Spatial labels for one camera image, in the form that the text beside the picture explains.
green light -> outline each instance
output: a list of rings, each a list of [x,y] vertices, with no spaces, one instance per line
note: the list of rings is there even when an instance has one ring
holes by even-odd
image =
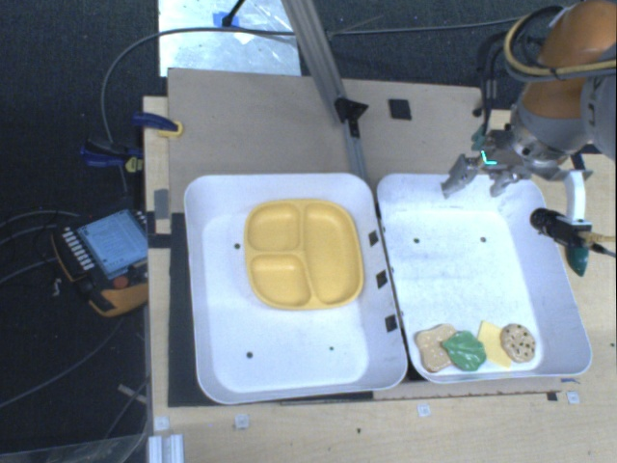
[[[485,165],[496,165],[496,161],[492,161],[490,159],[486,159],[486,152],[484,150],[480,151],[482,153],[482,161],[484,161]]]

yellow divided plate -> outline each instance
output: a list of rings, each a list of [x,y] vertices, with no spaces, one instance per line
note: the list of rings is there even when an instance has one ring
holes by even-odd
[[[258,205],[244,229],[255,295],[279,309],[328,309],[362,291],[356,226],[340,205],[288,199]]]

toy cookie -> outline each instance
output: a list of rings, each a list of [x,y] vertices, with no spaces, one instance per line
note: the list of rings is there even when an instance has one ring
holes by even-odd
[[[422,364],[429,372],[437,372],[452,365],[450,357],[442,348],[442,342],[450,338],[456,329],[451,324],[420,331],[416,335],[417,348],[420,351]]]
[[[501,347],[512,360],[529,362],[536,354],[536,340],[521,324],[508,324],[501,330]]]
[[[484,345],[469,331],[459,331],[442,342],[452,363],[460,370],[474,371],[486,362]]]

multimeter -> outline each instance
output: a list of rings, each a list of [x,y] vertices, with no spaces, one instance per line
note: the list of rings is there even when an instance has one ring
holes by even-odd
[[[146,216],[126,203],[55,230],[51,243],[67,278],[99,314],[113,317],[148,300]]]

yellow cable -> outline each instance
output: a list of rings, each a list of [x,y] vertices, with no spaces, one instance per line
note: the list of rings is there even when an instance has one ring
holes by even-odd
[[[605,70],[608,68],[616,68],[617,60],[605,60],[603,62],[596,62],[594,64],[584,64],[578,66],[571,67],[560,67],[560,68],[539,68],[539,67],[530,67],[521,62],[519,62],[514,54],[512,53],[512,39],[514,35],[517,33],[519,28],[523,25],[525,20],[529,17],[526,15],[525,17],[519,19],[514,26],[510,28],[508,34],[505,37],[503,42],[503,54],[508,64],[515,70],[525,73],[527,75],[536,76],[536,77],[547,77],[547,76],[560,76],[566,75],[570,73],[576,72],[593,72],[596,70]]]

